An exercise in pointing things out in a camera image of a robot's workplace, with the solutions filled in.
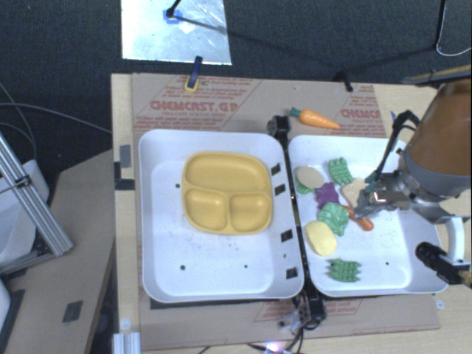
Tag yellow divided plate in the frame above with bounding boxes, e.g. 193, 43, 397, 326
181, 151, 274, 236

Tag small orange carrot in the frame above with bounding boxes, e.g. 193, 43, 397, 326
341, 204, 375, 232

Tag yellow potato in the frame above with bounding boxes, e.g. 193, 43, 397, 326
304, 220, 338, 257

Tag green pea pods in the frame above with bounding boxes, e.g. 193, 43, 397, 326
325, 258, 363, 283

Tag large green lettuce leaf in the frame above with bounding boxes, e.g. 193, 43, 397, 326
317, 201, 350, 237

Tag large orange carrot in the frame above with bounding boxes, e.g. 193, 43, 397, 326
288, 106, 341, 131

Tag brown cardboard board red print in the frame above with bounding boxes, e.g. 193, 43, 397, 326
131, 72, 442, 350

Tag green ribbed vegetable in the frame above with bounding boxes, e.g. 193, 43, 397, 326
327, 156, 354, 186

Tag beige round biscuit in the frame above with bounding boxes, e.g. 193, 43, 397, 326
293, 165, 325, 189

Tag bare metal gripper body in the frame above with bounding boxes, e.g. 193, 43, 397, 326
364, 173, 423, 213

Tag thin black rod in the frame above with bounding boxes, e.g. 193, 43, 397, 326
278, 127, 314, 302

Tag purple grapes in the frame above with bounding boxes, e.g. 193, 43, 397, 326
314, 181, 341, 209

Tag black block with thin wires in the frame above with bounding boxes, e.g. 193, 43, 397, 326
266, 114, 293, 136
302, 293, 328, 327

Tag white plastic tray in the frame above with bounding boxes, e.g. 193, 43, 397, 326
287, 134, 449, 298
138, 128, 305, 304

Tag black cylinder on white bracket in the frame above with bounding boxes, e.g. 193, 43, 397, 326
415, 216, 472, 285

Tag beige bread slice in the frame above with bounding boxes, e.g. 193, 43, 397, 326
340, 177, 369, 209

